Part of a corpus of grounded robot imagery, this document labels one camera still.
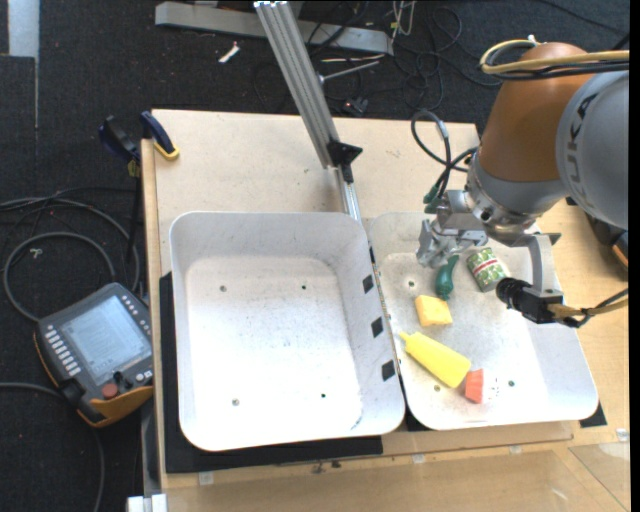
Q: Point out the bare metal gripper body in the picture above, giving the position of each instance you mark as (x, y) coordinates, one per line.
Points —
(467, 217)

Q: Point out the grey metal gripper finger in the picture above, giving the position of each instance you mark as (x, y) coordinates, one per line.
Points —
(426, 245)
(447, 248)

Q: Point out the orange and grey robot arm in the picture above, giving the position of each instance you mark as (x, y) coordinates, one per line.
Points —
(530, 130)

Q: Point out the green toy pepper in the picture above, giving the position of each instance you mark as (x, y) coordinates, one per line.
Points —
(444, 282)

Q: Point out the green and white can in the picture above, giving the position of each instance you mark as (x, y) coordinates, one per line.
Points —
(487, 270)

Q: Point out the yellow cheese wedge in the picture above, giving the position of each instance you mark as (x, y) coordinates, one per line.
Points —
(432, 311)

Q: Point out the yellow squeeze bottle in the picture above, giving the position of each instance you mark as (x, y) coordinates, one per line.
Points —
(440, 359)

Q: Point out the white plastic tray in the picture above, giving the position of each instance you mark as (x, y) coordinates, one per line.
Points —
(265, 340)
(505, 345)

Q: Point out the orange and white cake slice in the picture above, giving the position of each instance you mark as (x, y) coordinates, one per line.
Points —
(477, 386)

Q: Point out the pale wood board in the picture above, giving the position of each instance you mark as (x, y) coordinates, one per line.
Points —
(250, 165)

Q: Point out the black cylinder on white bracket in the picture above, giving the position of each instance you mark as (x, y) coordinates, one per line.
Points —
(537, 302)

